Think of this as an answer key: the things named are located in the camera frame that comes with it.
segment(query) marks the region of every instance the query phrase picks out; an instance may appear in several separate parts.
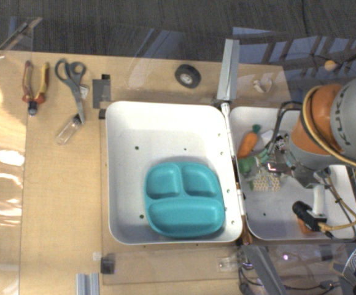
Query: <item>carrot toy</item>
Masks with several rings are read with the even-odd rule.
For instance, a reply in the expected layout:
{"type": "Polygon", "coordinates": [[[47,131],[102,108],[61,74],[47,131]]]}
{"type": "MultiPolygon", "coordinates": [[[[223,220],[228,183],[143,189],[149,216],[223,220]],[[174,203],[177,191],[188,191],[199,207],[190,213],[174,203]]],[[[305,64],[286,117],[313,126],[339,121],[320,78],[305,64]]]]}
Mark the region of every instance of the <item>carrot toy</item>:
{"type": "Polygon", "coordinates": [[[260,131],[260,125],[253,125],[252,131],[248,132],[246,136],[242,139],[241,146],[239,147],[239,151],[237,154],[238,159],[244,159],[249,155],[249,153],[256,146],[258,141],[257,133],[260,131]]]}

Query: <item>scissor handle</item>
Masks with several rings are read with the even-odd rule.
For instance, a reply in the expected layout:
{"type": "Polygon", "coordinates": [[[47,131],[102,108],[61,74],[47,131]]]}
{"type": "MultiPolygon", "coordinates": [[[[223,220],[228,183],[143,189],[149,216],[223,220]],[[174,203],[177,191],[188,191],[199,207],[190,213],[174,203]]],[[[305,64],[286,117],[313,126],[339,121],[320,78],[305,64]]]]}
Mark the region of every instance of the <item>scissor handle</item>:
{"type": "Polygon", "coordinates": [[[77,85],[80,85],[81,82],[81,78],[85,73],[86,67],[82,62],[76,61],[73,62],[69,65],[69,73],[70,76],[72,78],[72,80],[74,81],[74,83],[76,83],[77,85]]]}
{"type": "Polygon", "coordinates": [[[67,63],[65,59],[60,59],[55,65],[55,74],[59,80],[62,82],[66,82],[68,79],[72,80],[75,84],[80,85],[80,81],[82,76],[84,75],[86,70],[86,67],[83,63],[81,62],[73,62],[73,63],[67,63]],[[63,78],[60,73],[58,72],[58,68],[60,67],[61,64],[64,64],[64,72],[66,75],[66,78],[63,78]]]}
{"type": "Polygon", "coordinates": [[[58,60],[58,62],[57,62],[56,65],[55,65],[55,75],[56,75],[56,77],[57,77],[59,80],[61,80],[61,81],[64,82],[64,83],[65,83],[65,81],[66,81],[67,79],[70,78],[70,74],[68,74],[68,70],[66,69],[67,65],[68,65],[68,63],[66,62],[65,59],[60,59],[60,60],[58,60]],[[60,73],[58,72],[58,68],[60,67],[60,65],[61,65],[62,63],[64,64],[64,71],[65,71],[66,78],[61,77],[61,76],[60,76],[60,73]]]}

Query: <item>orange object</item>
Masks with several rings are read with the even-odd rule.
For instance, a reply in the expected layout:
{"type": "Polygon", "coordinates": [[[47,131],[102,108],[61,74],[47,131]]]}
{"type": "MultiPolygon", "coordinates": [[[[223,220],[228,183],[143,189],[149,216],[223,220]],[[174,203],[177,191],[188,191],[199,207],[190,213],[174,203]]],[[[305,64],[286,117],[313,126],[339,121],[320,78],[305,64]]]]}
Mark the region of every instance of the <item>orange object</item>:
{"type": "Polygon", "coordinates": [[[312,232],[310,229],[308,229],[306,226],[305,226],[305,223],[304,221],[302,221],[301,219],[297,218],[296,219],[298,221],[298,225],[300,227],[300,231],[302,234],[313,234],[314,232],[312,232]]]}
{"type": "MultiPolygon", "coordinates": [[[[307,106],[308,114],[313,115],[313,118],[309,120],[309,125],[312,128],[317,128],[317,132],[320,133],[331,146],[338,150],[338,152],[341,152],[342,149],[332,134],[330,119],[332,103],[341,87],[342,86],[339,84],[328,84],[319,88],[318,91],[313,94],[313,97],[307,106]]],[[[310,139],[299,119],[291,133],[291,139],[296,146],[304,151],[321,155],[329,155],[327,151],[322,149],[322,147],[318,146],[310,139]]]]}
{"type": "Polygon", "coordinates": [[[35,101],[37,104],[42,104],[45,102],[44,94],[47,92],[48,88],[48,71],[50,66],[48,63],[45,63],[42,67],[42,79],[41,79],[41,87],[38,93],[33,97],[32,88],[31,88],[31,72],[33,66],[32,63],[28,60],[25,63],[24,75],[23,75],[23,101],[25,103],[29,103],[30,101],[35,101]]]}
{"type": "Polygon", "coordinates": [[[252,152],[253,148],[257,144],[257,133],[260,131],[260,129],[260,125],[253,125],[252,131],[246,134],[246,136],[242,139],[241,146],[239,147],[237,154],[238,159],[244,159],[250,154],[250,152],[252,152]]]}

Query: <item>pliers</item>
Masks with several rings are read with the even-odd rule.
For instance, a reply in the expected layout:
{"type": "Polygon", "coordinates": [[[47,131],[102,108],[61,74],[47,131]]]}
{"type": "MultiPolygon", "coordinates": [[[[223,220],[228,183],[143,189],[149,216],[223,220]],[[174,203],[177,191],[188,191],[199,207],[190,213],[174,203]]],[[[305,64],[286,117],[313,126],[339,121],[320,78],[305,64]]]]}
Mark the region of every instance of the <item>pliers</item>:
{"type": "Polygon", "coordinates": [[[33,69],[32,63],[29,60],[27,60],[25,63],[24,75],[23,75],[23,91],[24,91],[23,101],[25,103],[28,103],[28,114],[30,114],[30,116],[35,116],[37,112],[37,105],[45,102],[44,94],[48,89],[48,72],[50,66],[48,63],[45,63],[42,67],[41,87],[35,97],[33,97],[32,88],[31,88],[32,69],[33,69]]]}

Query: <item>teal plate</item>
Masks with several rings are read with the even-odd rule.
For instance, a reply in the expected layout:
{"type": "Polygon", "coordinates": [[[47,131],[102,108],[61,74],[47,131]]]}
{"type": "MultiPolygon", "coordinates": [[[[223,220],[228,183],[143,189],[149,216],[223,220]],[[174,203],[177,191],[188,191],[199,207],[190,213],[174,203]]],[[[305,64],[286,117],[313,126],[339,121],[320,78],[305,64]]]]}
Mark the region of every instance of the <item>teal plate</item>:
{"type": "Polygon", "coordinates": [[[218,231],[225,221],[220,184],[207,166],[170,162],[145,177],[145,209],[151,228],[172,238],[196,238],[218,231]]]}

